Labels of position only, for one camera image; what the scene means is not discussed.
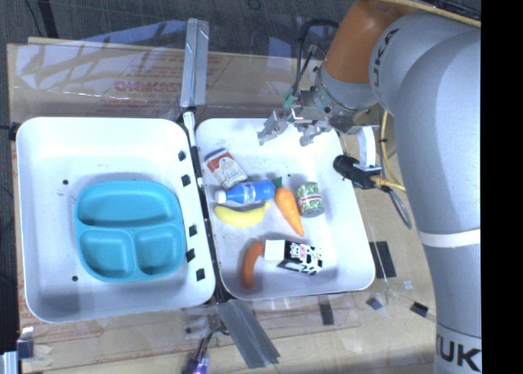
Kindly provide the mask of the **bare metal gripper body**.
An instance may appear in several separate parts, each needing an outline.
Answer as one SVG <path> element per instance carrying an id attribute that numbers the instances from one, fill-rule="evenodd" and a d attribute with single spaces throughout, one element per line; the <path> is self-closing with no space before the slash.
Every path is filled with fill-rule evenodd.
<path id="1" fill-rule="evenodd" d="M 284 96 L 283 108 L 285 121 L 301 132 L 350 134 L 356 119 L 371 108 L 371 97 L 368 86 L 350 86 L 340 96 L 320 87 L 307 91 L 291 88 Z"/>

